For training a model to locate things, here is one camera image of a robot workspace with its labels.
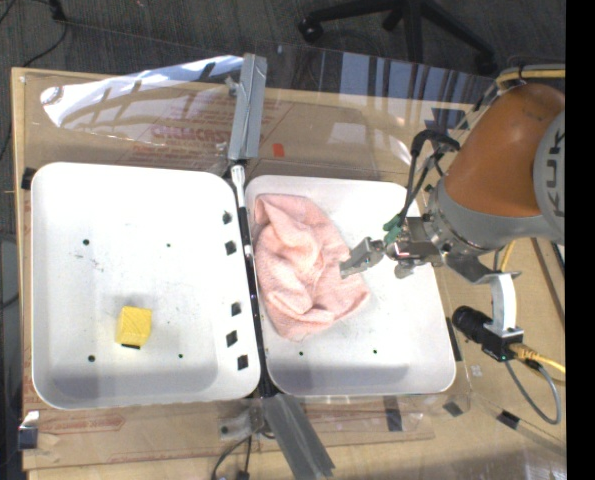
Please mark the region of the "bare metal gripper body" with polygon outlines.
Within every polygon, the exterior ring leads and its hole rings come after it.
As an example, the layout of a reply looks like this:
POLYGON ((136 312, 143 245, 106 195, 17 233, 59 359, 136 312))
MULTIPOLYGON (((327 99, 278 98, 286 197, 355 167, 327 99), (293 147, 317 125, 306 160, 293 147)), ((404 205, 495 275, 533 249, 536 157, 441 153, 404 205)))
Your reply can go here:
POLYGON ((433 215, 395 216, 385 224, 385 232, 386 256, 396 262, 397 279, 425 264, 441 266, 456 243, 454 230, 433 215))

